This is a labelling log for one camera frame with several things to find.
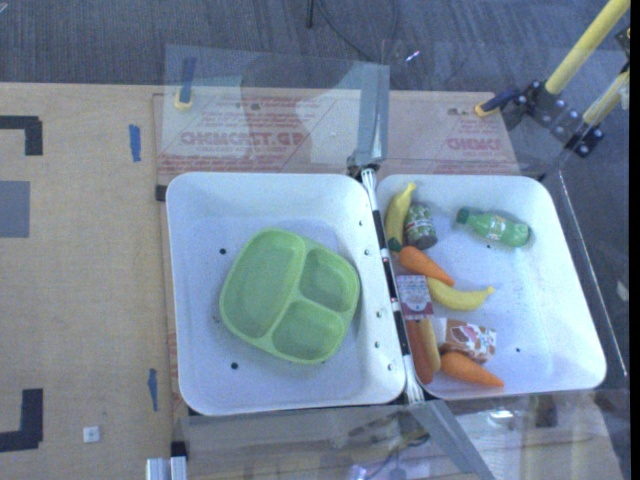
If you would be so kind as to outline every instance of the banana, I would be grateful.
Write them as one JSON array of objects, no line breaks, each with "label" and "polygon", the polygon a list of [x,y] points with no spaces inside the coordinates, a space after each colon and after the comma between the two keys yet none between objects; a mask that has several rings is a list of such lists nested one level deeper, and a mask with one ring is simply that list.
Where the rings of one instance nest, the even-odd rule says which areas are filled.
[{"label": "banana", "polygon": [[411,192],[416,189],[414,182],[409,182],[407,188],[398,192],[391,198],[384,216],[384,231],[387,237],[387,244],[393,251],[398,252],[402,248],[404,233],[404,218],[407,216],[411,206]]},{"label": "banana", "polygon": [[478,308],[495,290],[488,286],[484,290],[462,291],[444,284],[438,279],[427,277],[431,298],[449,309],[471,311]]}]

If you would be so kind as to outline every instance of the black cable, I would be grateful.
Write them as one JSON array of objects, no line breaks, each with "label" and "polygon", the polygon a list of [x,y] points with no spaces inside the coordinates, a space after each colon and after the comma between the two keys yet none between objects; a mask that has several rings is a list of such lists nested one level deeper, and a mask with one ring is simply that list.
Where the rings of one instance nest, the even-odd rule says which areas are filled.
[{"label": "black cable", "polygon": [[[391,28],[389,31],[389,39],[394,39],[397,33],[397,28],[398,28],[398,2],[396,0],[390,0],[390,1],[391,1],[391,10],[392,10],[392,22],[391,22]],[[338,27],[333,22],[329,14],[326,12],[326,6],[325,6],[324,0],[318,0],[318,10],[320,11],[320,14],[322,14],[322,16],[324,17],[329,27],[331,27],[331,29],[351,48],[353,48],[361,56],[363,56],[365,60],[369,62],[375,62],[375,63],[380,63],[382,61],[382,55],[378,56],[378,58],[375,58],[374,56],[369,55],[363,48],[355,44],[354,41],[352,41],[349,37],[346,36],[346,34],[344,34],[340,30],[340,27]]]}]

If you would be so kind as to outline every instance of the gray floor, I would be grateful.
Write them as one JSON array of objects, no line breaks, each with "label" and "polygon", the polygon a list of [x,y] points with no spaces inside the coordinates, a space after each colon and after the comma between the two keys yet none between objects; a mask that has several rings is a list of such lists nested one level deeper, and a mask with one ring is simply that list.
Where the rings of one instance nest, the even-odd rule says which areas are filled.
[{"label": "gray floor", "polygon": [[[392,89],[499,92],[549,76],[607,1],[321,0],[324,14],[316,6],[307,28],[307,0],[0,0],[8,3],[0,80],[161,84],[169,44],[380,61],[383,40],[394,39],[420,55],[392,66]],[[622,68],[613,34],[629,23],[627,14],[567,87],[573,107],[586,109]],[[513,131],[518,149],[556,158],[559,143],[536,126]],[[593,266],[594,318],[613,325],[601,336],[610,362],[603,386],[616,389],[629,386],[629,302],[617,290],[629,277],[629,113],[616,108],[602,130],[589,158],[562,165],[565,186],[553,176],[548,183],[568,191],[572,207],[563,211],[588,244],[578,268],[588,278],[585,265]]]}]

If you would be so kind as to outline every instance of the divided green plate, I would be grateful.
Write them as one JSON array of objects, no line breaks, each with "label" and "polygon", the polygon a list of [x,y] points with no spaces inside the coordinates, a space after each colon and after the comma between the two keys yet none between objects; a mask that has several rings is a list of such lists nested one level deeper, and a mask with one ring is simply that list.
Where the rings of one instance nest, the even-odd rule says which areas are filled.
[{"label": "divided green plate", "polygon": [[253,235],[236,258],[220,294],[231,332],[295,363],[329,359],[358,306],[360,280],[342,256],[279,228]]}]

